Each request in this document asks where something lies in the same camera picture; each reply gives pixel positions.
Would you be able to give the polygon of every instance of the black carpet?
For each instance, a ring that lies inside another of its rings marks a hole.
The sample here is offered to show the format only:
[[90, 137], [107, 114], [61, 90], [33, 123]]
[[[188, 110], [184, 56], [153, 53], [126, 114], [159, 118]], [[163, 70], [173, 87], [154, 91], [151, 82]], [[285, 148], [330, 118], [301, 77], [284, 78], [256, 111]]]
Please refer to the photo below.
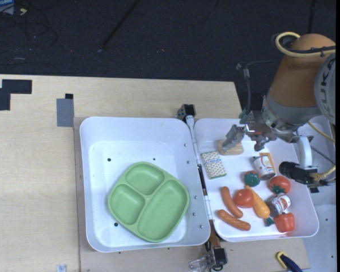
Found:
[[136, 1], [15, 0], [0, 13], [0, 74], [233, 81], [245, 107], [236, 65], [272, 61], [249, 69], [259, 110], [283, 57], [274, 34], [336, 42], [336, 0]]

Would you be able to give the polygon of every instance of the green divided plate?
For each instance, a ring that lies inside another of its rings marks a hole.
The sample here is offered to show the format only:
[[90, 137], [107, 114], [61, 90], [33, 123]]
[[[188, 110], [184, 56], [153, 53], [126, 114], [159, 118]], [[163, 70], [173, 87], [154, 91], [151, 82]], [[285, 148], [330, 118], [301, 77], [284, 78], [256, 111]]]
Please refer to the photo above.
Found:
[[131, 165], [108, 196], [109, 211], [116, 220], [135, 235], [154, 243], [172, 234], [188, 206], [187, 188], [148, 162]]

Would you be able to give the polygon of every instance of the toy sausage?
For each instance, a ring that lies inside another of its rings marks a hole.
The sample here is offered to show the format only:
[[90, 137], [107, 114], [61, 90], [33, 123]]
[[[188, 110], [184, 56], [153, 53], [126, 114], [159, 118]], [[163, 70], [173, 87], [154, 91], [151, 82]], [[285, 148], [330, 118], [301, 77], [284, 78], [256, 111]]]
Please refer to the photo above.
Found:
[[220, 192], [222, 194], [223, 202], [226, 205], [228, 211], [230, 211], [231, 214], [236, 218], [241, 218], [243, 216], [243, 212], [234, 203], [229, 188], [227, 186], [224, 186], [221, 188]]
[[232, 227], [237, 228], [238, 230], [242, 231], [249, 231], [250, 230], [250, 223], [247, 223], [243, 220], [237, 219], [231, 214], [227, 213], [225, 210], [218, 210], [218, 217], [220, 217], [223, 221], [227, 224], [231, 225]]

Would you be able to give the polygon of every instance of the red bell pepper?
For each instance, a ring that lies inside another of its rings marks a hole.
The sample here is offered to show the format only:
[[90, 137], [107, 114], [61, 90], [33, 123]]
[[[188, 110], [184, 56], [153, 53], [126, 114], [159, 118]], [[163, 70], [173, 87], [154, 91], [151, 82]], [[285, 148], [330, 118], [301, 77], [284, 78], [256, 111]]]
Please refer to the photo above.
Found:
[[293, 213], [283, 213], [274, 218], [274, 222], [279, 232], [291, 232], [295, 229], [295, 216]]

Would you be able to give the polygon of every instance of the wooden surface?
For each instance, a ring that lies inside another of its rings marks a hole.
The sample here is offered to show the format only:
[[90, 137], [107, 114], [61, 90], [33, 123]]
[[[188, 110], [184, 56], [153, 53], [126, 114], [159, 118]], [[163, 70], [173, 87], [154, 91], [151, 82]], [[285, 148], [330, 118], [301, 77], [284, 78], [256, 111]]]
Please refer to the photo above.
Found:
[[[2, 79], [30, 79], [32, 94], [11, 95], [10, 111], [0, 111], [0, 271], [56, 271], [60, 264], [80, 271], [74, 132], [57, 126], [57, 99], [73, 94], [76, 117], [173, 117], [183, 104], [195, 105], [196, 118], [241, 112], [231, 82], [0, 75], [0, 88]], [[223, 271], [255, 271], [255, 265], [259, 272], [281, 271], [273, 257], [280, 249], [309, 267], [302, 239], [222, 246], [229, 260]], [[159, 271], [159, 265], [174, 271], [172, 263], [186, 267], [201, 252], [199, 246], [107, 256], [113, 271]], [[82, 271], [88, 269], [103, 271]]]

